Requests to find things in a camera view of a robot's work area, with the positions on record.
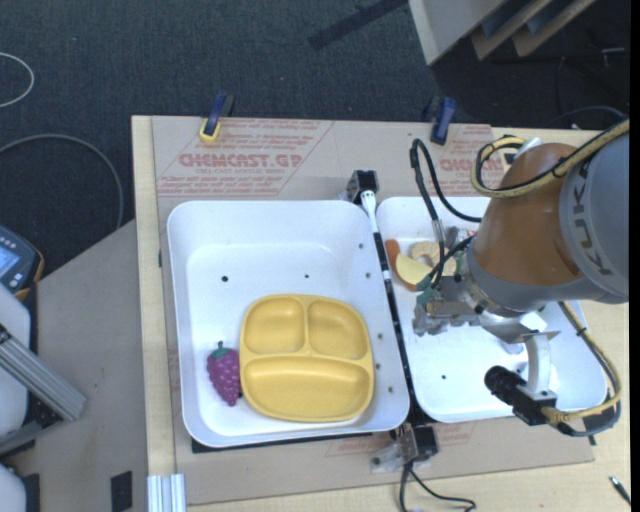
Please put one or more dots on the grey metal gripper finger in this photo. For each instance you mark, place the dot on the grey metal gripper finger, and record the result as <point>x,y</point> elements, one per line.
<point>442,325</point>
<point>421,321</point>

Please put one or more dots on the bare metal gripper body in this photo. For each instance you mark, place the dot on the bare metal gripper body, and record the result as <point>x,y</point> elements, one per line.
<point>462,302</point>

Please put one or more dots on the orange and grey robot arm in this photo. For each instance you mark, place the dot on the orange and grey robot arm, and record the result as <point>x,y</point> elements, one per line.
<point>530,235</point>

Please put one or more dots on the white plastic tray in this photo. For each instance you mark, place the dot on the white plastic tray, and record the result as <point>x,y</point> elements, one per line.
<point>465,380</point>
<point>280,235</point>

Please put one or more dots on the thin black and white rod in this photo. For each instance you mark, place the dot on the thin black and white rod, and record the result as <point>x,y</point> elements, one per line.
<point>386,272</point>

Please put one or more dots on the grey and red packet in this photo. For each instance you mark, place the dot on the grey and red packet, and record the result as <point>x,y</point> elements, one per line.
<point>459,235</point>

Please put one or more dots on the yellow divided plate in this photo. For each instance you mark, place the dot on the yellow divided plate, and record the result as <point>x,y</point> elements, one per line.
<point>305,370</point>

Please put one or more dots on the purple grapes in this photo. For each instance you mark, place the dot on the purple grapes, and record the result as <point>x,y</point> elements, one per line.
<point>225,375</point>

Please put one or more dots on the brown cardboard board, red print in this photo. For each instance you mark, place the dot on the brown cardboard board, red print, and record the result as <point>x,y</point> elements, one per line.
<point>280,472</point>

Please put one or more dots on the black pen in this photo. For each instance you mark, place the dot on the black pen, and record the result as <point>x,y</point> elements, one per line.
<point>620,490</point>

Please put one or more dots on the black cylinder on white bracket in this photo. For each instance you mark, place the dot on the black cylinder on white bracket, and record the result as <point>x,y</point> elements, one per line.
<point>537,400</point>

